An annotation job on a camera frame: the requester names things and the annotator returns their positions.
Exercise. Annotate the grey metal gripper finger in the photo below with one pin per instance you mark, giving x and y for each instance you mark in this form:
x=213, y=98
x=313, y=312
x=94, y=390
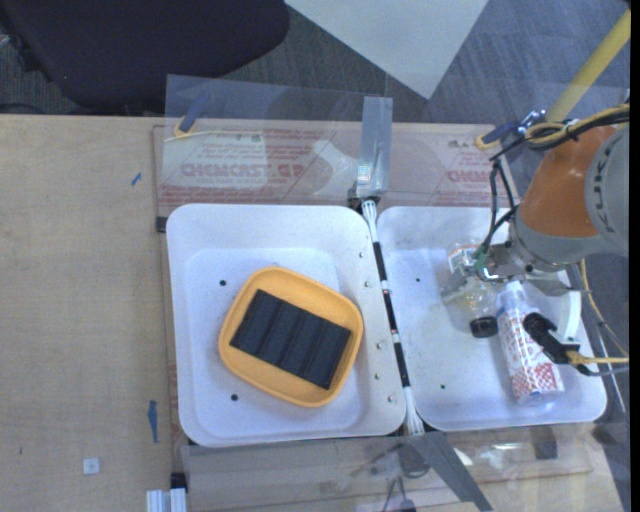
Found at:
x=454, y=286

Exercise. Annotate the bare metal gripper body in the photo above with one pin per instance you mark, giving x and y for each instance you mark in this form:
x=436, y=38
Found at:
x=500, y=262

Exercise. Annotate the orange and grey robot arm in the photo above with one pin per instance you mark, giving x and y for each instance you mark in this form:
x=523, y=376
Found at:
x=560, y=200

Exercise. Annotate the clear plastic bottle black cap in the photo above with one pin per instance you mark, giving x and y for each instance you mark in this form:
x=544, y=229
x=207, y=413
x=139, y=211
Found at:
x=475, y=305

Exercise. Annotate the black and white thin rod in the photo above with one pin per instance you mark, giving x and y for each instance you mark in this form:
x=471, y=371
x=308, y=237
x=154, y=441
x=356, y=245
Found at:
x=387, y=300

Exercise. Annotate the white plastic tray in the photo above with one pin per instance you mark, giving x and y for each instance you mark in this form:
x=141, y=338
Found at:
x=280, y=230
x=440, y=370

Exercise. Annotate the clear bottle red white label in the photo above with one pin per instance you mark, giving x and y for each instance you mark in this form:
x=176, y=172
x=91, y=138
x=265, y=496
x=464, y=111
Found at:
x=530, y=365

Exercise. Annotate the black ribbed rectangular block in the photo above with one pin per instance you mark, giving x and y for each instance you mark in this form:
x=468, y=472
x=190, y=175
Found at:
x=290, y=337

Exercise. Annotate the brown cardboard board red print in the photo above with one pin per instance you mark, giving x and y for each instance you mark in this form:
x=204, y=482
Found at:
x=300, y=170

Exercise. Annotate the yellow plate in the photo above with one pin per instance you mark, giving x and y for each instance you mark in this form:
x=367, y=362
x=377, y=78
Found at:
x=250, y=360

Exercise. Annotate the black office chair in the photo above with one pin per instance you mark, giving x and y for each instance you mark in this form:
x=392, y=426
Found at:
x=145, y=45

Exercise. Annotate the black cylinder on white bracket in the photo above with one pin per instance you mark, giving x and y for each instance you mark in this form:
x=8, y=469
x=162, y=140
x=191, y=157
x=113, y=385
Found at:
x=547, y=337

